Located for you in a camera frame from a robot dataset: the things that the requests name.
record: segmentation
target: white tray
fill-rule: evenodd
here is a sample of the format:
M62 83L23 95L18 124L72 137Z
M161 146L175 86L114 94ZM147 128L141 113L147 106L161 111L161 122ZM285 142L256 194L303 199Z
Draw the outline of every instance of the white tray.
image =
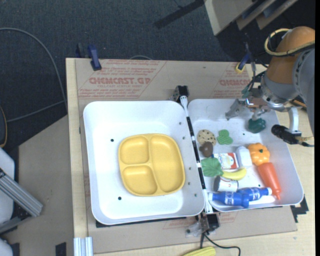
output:
M83 111L88 154L91 207L105 225L180 218L199 214L205 204L185 112L173 101L95 101ZM123 185L120 142L133 135L172 137L181 152L185 183L161 196L136 196Z
M191 101L188 111L194 134L197 135L200 130L206 129L217 137L220 130L228 130L233 143L221 145L217 142L213 147L214 153L234 153L237 147L247 147L252 143L261 143L270 151L269 161L273 163L277 172L282 189L281 199L277 200L273 195L262 196L257 201L249 202L249 209L299 204L304 197L304 191L288 145L271 133L272 126L279 124L276 112L272 110L261 115L261 118L266 121L266 128L259 133L252 133L247 130L248 120L253 115L248 109L241 112L239 116L226 120L225 113L229 111L234 101L234 99L195 99ZM204 158L201 152L199 156L201 160ZM214 178L204 177L204 182L207 191L213 192ZM265 187L255 165L247 168L247 174L238 181L238 186L239 189ZM211 201L210 204L220 212L246 210L242 206L224 205L219 201Z

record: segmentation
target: can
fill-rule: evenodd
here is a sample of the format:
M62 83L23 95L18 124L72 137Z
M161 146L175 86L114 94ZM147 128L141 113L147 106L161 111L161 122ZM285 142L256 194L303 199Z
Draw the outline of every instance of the can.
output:
M216 176L213 182L213 191L215 192L237 192L239 183L237 180Z

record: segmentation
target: blue clip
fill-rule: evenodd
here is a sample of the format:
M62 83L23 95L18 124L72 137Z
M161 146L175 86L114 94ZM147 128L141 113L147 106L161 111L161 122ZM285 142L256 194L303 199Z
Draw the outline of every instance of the blue clip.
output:
M97 48L93 44L88 45L88 54L89 54L89 58L92 58L90 63L91 63L93 70L94 71L100 70L101 65L100 65L100 62L98 59L98 51L97 51Z

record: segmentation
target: white bottle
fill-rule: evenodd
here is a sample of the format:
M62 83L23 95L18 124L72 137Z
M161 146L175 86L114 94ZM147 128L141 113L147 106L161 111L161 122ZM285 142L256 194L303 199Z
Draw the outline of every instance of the white bottle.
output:
M238 160L240 167L251 167L252 160L250 156L250 151L245 146L239 146L235 150L236 158Z

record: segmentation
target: dark gray floor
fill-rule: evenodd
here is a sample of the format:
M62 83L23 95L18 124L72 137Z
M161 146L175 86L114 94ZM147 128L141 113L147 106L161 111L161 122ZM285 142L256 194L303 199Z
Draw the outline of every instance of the dark gray floor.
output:
M78 43L94 44L102 59L144 55L154 60L237 62L248 41L252 52L268 63L263 48L268 34L302 25L315 28L315 7L315 0L299 0L262 30L255 21L242 31L232 23L214 36L201 0L0 0L0 28L37 37L52 54L66 91L65 58L76 57ZM43 47L24 33L0 31L0 104L7 120L62 100ZM66 114L61 103L8 122L4 149L11 151Z

